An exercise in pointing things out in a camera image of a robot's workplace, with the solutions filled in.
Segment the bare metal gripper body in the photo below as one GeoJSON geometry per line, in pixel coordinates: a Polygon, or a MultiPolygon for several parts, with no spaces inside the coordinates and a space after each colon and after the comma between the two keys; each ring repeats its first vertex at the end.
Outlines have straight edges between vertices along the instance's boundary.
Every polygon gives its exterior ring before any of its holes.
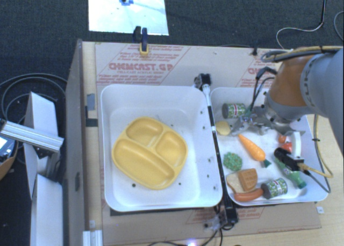
{"type": "Polygon", "coordinates": [[[290,120],[280,117],[274,110],[268,106],[255,106],[248,110],[243,117],[249,119],[249,129],[256,131],[257,124],[265,124],[269,129],[275,130],[280,135],[291,135],[294,132],[299,132],[301,135],[305,131],[298,131],[293,129],[290,120]]]}

